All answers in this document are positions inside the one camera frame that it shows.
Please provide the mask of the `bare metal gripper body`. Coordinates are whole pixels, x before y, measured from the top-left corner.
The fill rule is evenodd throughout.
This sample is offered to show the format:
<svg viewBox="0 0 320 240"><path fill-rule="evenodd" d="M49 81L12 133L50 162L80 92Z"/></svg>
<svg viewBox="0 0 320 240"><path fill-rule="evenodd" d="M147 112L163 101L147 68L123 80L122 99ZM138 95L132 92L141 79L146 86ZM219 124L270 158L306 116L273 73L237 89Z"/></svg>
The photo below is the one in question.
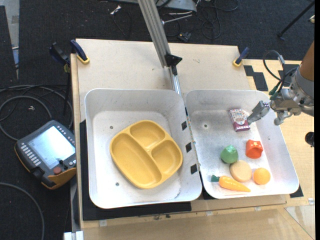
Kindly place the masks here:
<svg viewBox="0 0 320 240"><path fill-rule="evenodd" d="M314 116L314 85L307 82L301 85L292 82L288 88L282 88L270 96L270 107L275 112L298 116L305 113Z"/></svg>

